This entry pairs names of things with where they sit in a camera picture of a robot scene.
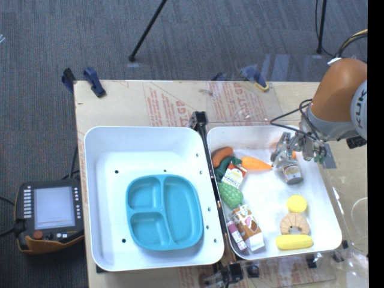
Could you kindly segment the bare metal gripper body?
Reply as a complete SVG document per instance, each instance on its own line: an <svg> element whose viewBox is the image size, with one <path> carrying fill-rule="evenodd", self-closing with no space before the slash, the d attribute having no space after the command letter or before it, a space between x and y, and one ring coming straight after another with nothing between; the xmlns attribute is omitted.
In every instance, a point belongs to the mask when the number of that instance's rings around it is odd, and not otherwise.
<svg viewBox="0 0 384 288"><path fill-rule="evenodd" d="M319 160L319 142L312 132L296 130L289 139L289 148L295 152L301 152L306 161Z"/></svg>

